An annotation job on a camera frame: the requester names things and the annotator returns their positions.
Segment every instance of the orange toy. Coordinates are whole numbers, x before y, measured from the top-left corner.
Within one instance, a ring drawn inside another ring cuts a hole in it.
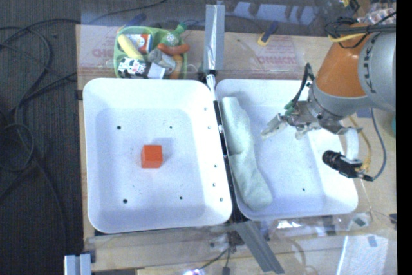
[[[145,144],[140,156],[142,159],[142,168],[158,169],[163,162],[162,146]]]

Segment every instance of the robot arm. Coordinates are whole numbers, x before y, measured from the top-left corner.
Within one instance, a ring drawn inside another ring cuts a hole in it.
[[[342,135],[349,128],[342,126],[341,120],[357,110],[378,108],[395,112],[395,66],[396,32],[369,33],[350,42],[334,43],[315,77],[310,65],[305,66],[297,95],[285,106],[285,114],[278,113],[268,123],[262,137],[276,134],[287,125],[296,128],[296,138],[321,128]],[[305,86],[309,86],[308,98],[298,100]],[[351,160],[348,165],[343,156],[331,156],[330,152],[325,159],[325,163],[341,174],[359,177],[353,172]]]

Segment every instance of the green bowl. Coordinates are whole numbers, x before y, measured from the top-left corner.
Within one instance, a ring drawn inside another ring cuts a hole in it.
[[[117,38],[120,34],[128,34],[128,35],[133,35],[136,33],[148,33],[152,35],[153,38],[153,43],[152,43],[152,49],[156,48],[158,43],[160,43],[160,40],[163,38],[163,36],[167,33],[169,33],[169,30],[164,30],[164,29],[158,29],[158,28],[150,28],[146,26],[127,26],[123,29],[121,29],[116,36],[115,40],[115,51],[114,51],[114,56],[113,56],[113,67],[115,69],[115,75],[118,78],[122,78],[118,72],[117,68],[118,65],[120,64],[120,60],[123,57],[127,57],[127,54],[123,52],[123,50],[120,48]],[[183,56],[183,63],[182,63],[182,70],[180,71],[179,79],[184,79],[186,78],[186,73],[187,73],[187,54],[184,53],[182,54]]]

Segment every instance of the yellow cable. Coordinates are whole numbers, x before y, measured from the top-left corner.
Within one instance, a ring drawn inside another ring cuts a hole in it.
[[[365,35],[365,33],[357,33],[355,35],[345,35],[344,37],[340,37],[340,38],[333,38],[331,35],[328,35],[328,38],[330,41],[333,41],[334,43],[339,43],[341,41],[347,41],[356,37],[362,37],[363,35]]]
[[[353,125],[355,127],[359,127],[358,123],[356,123],[355,119],[352,116],[349,116],[349,119],[351,120],[351,122],[353,123]],[[366,170],[366,172],[369,171],[370,165],[371,165],[371,158],[372,158],[372,147],[371,144],[366,136],[366,134],[363,131],[360,131],[359,134],[362,136],[362,138],[364,139],[366,146],[368,147],[368,154],[366,155],[365,160],[363,161],[362,166],[360,167],[360,169],[364,169]]]

